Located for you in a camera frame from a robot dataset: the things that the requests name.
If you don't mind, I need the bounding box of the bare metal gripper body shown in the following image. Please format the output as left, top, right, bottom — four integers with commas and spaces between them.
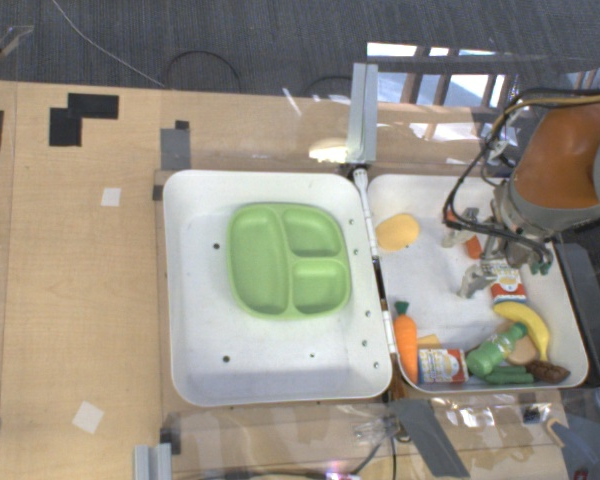
481, 217, 555, 270

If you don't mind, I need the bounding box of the red and white small can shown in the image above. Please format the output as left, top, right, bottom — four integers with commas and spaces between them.
489, 262, 528, 307
417, 347, 470, 386

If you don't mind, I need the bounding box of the white plastic tray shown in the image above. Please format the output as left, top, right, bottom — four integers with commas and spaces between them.
162, 169, 394, 409
367, 172, 591, 396

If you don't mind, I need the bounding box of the yellow rounded toy food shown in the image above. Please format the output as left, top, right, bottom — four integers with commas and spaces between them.
374, 212, 422, 254

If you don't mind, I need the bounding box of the yellow banana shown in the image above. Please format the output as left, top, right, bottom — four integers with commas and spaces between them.
493, 300, 552, 364

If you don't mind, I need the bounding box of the green plastic bottle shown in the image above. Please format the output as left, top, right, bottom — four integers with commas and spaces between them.
465, 321, 529, 377

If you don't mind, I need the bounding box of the tan toy bread slice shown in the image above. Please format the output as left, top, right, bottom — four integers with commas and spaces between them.
503, 334, 540, 367

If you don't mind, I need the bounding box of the orange carrot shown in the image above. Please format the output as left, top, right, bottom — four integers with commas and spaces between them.
392, 300, 421, 385

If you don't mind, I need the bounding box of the thin black and white rod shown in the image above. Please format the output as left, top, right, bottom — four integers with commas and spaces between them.
351, 166, 399, 357

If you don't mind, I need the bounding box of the green toy bean pod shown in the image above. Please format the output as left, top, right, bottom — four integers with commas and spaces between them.
483, 365, 536, 386

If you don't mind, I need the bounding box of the dark brown toy biscuit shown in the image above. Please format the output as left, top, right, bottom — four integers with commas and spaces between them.
525, 359, 572, 384

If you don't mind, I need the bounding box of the green divided plate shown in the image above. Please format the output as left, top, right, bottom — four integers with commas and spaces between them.
226, 202, 353, 321

